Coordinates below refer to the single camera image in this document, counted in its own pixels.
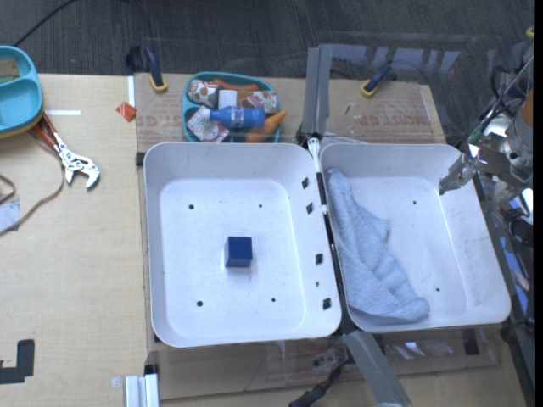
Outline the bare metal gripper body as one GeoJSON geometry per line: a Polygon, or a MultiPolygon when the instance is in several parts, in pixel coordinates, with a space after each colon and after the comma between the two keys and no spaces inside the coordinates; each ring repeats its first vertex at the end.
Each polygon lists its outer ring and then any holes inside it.
{"type": "Polygon", "coordinates": [[[513,186],[533,186],[533,126],[521,116],[479,123],[467,144],[480,170],[513,186]]]}

